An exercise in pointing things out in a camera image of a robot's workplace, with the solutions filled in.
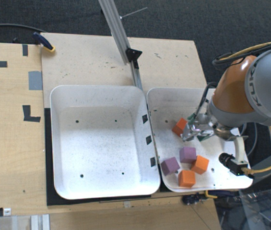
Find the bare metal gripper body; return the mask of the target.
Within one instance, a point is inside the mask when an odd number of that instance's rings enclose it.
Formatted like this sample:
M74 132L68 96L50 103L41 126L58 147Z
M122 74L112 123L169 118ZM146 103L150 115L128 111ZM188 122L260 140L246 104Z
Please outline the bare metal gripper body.
M232 133L232 127L224 126L213 115L199 114L194 125L201 129L201 134L197 136L199 141L207 140L217 136L225 141L232 141L238 135Z

